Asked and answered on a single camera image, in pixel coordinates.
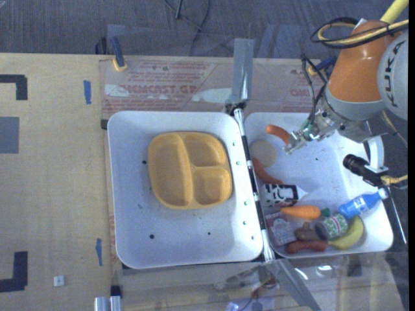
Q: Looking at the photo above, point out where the green and white can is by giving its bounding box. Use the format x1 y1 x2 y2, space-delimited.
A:
314 213 349 241

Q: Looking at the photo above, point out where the blue bottle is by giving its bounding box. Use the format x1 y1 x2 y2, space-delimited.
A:
337 187 390 221

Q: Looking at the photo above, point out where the brown cardboard board red print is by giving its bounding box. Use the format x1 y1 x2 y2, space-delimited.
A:
99 55 329 273

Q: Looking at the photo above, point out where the orange divided plate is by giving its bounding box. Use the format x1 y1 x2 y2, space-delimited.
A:
147 131 234 211

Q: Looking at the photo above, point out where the brown lumpy toy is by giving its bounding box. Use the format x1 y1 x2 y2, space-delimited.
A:
294 222 322 242

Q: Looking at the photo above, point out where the pink and white packet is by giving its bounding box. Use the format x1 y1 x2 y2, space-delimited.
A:
265 211 298 248

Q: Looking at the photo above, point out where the black cylinder on white bracket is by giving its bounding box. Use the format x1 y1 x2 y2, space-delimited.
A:
342 134 389 188

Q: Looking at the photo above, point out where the orange carrot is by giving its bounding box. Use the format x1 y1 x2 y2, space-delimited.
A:
280 205 331 221

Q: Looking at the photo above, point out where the orange sausage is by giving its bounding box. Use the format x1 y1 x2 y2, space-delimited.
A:
265 124 292 144
252 157 284 186

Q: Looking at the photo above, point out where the red-brown sausage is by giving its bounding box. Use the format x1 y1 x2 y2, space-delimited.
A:
285 239 329 255

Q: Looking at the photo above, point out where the white plastic tray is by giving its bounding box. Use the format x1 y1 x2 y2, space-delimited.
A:
243 111 395 260
106 110 265 270

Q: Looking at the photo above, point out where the yellow banana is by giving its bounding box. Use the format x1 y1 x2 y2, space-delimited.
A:
327 215 365 251

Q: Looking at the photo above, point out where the tan round biscuit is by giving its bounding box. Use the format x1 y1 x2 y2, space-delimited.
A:
248 139 278 168

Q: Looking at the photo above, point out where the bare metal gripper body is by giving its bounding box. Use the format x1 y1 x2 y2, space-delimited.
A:
299 108 338 143

